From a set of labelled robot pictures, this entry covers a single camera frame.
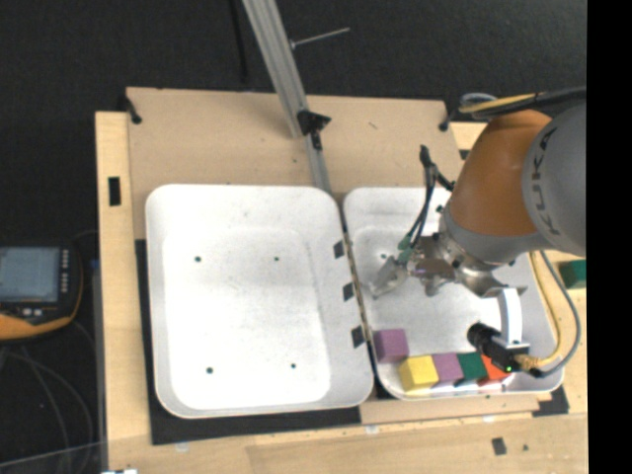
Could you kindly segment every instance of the purple block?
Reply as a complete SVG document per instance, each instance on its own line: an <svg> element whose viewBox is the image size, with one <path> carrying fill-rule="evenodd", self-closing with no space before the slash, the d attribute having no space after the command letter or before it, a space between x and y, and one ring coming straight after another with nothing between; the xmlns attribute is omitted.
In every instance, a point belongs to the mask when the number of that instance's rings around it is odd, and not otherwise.
<svg viewBox="0 0 632 474"><path fill-rule="evenodd" d="M406 332L401 328L373 332L373 345L379 363L393 363L408 357Z"/></svg>
<svg viewBox="0 0 632 474"><path fill-rule="evenodd" d="M438 383L434 388L452 386L463 378L463 369L456 353L440 353L433 355L434 367L438 374Z"/></svg>

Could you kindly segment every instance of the yellow block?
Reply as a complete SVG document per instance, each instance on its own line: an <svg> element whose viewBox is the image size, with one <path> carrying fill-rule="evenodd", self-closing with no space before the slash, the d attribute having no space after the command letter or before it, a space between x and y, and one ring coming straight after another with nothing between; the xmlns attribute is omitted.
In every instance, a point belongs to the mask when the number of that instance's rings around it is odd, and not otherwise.
<svg viewBox="0 0 632 474"><path fill-rule="evenodd" d="M422 355L406 358L399 366L399 377L405 391L430 388L438 382L433 357Z"/></svg>

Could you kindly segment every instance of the colored block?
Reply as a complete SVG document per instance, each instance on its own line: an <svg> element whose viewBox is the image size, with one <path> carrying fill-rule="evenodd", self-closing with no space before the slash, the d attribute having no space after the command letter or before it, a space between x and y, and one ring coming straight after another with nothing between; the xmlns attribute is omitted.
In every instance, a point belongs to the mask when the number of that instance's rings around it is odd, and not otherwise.
<svg viewBox="0 0 632 474"><path fill-rule="evenodd" d="M560 264L560 277L567 289L586 287L586 260L574 260Z"/></svg>
<svg viewBox="0 0 632 474"><path fill-rule="evenodd" d="M435 363L431 355L411 356L399 366L399 377L404 391L430 388L438 382Z"/></svg>
<svg viewBox="0 0 632 474"><path fill-rule="evenodd" d="M439 353L433 355L434 368L438 375L438 383L434 388L453 386L463 379L463 369L456 353Z"/></svg>
<svg viewBox="0 0 632 474"><path fill-rule="evenodd" d="M456 383L456 386L478 382L480 379L487 377L487 369L485 363L481 359L478 352L458 353L458 362L463 370L463 379Z"/></svg>
<svg viewBox="0 0 632 474"><path fill-rule="evenodd" d="M406 332L402 329L378 330L373 333L373 345L379 363L402 361L408 354Z"/></svg>
<svg viewBox="0 0 632 474"><path fill-rule="evenodd" d="M484 377L483 379L481 379L478 382L478 384L484 385L484 384L490 384L490 383L498 383L498 382L501 382L503 379L507 379L510 376L509 372L505 372L501 368L496 367L492 363L492 359L489 358L488 356L481 355L481 360L483 361L483 364L485 365L485 369L487 370L487 377Z"/></svg>

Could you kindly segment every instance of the green block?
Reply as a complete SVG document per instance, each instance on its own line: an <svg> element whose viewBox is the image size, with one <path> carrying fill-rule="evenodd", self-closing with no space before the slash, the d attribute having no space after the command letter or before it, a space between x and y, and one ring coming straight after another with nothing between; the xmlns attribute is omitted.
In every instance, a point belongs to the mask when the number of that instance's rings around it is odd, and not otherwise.
<svg viewBox="0 0 632 474"><path fill-rule="evenodd" d="M586 287L586 260L574 260L560 264L560 276L567 289Z"/></svg>
<svg viewBox="0 0 632 474"><path fill-rule="evenodd" d="M487 377L487 368L485 368L485 363L480 353L457 353L456 357L461 365L461 370L463 370L463 379L458 381L456 386L475 382L483 377Z"/></svg>

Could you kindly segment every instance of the black clamp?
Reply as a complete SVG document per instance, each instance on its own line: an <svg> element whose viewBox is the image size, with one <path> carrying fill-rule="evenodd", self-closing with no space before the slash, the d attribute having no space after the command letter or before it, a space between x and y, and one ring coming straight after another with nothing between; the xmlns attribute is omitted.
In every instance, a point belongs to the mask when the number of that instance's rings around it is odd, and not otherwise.
<svg viewBox="0 0 632 474"><path fill-rule="evenodd" d="M320 139L320 130L327 126L327 123L332 119L309 111L300 111L296 117L303 135L309 135L313 148L322 151L323 143Z"/></svg>

